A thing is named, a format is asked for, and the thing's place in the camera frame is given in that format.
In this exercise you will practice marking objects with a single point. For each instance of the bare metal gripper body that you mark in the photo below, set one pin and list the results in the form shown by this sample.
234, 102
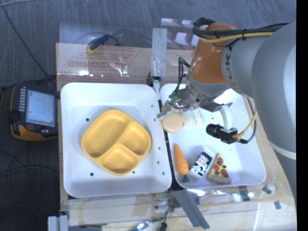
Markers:
191, 100

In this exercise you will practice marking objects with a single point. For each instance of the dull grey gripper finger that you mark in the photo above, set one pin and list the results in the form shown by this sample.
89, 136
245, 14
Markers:
165, 111

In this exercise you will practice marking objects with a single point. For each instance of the tan round biscuit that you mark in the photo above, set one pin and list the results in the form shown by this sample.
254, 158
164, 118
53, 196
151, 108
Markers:
172, 123

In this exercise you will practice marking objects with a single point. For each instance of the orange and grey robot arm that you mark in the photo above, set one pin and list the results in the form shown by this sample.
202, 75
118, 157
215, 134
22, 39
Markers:
269, 64

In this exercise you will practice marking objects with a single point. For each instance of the white packet with coloured dots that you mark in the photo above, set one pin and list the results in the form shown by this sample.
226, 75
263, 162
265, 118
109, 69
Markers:
193, 118

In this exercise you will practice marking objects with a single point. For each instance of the brown cardboard board, red print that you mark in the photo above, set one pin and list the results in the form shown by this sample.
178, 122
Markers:
142, 66

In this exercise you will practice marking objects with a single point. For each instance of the orange carrot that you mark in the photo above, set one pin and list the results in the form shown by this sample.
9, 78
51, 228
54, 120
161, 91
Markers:
181, 161

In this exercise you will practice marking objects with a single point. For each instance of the yellow divided plate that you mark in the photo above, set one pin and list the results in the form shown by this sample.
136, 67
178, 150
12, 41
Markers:
106, 133

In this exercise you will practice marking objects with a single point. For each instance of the white carton with cow print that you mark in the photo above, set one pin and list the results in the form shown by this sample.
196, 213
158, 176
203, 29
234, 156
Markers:
201, 163

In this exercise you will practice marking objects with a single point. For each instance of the white plastic tray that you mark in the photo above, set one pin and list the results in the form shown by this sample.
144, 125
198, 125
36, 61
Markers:
243, 153
77, 97

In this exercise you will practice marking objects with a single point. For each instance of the pizza slice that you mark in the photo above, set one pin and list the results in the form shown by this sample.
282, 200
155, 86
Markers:
219, 171

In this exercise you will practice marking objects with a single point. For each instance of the black cylinder on white bracket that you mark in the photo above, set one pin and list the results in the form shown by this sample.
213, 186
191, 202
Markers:
228, 135

